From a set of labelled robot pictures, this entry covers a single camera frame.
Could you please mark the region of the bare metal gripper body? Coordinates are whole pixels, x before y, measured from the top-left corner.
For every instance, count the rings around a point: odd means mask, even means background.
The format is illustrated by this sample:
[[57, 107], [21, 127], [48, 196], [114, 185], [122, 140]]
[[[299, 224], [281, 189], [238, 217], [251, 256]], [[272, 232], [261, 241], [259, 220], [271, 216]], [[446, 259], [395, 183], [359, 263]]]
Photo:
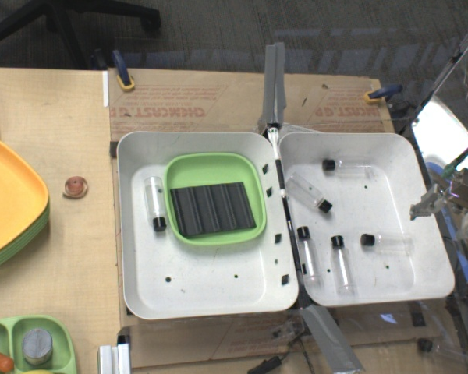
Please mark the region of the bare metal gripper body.
[[449, 178], [448, 201], [468, 210], [468, 168], [455, 171]]

